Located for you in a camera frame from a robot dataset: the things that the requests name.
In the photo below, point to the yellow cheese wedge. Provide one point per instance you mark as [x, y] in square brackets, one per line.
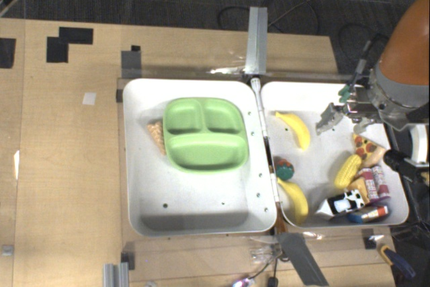
[357, 187]

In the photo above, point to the white plastic tray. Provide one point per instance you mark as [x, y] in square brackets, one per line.
[322, 161]
[201, 198]

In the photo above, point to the pizza slice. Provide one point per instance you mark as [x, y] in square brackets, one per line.
[366, 149]

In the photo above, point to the yellow corn cob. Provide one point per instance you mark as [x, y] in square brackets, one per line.
[347, 171]

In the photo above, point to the green and red toy vegetable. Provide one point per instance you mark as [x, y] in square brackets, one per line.
[285, 170]

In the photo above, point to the green divided plate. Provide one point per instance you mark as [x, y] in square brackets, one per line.
[205, 148]

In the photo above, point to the black and white cow carton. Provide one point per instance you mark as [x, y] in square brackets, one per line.
[346, 202]

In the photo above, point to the tan waffle biscuit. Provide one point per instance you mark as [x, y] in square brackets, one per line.
[155, 134]

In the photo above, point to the black cylinder on white bracket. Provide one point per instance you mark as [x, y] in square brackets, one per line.
[418, 144]

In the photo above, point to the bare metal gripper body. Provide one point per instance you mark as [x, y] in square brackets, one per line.
[361, 105]

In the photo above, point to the pink patterned carton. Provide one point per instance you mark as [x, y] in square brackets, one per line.
[382, 179]
[369, 183]

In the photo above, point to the yellow banana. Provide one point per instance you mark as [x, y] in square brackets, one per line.
[297, 129]
[297, 200]

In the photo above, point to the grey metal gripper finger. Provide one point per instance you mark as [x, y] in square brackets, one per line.
[363, 125]
[331, 116]

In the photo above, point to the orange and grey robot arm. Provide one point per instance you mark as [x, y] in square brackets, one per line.
[406, 43]

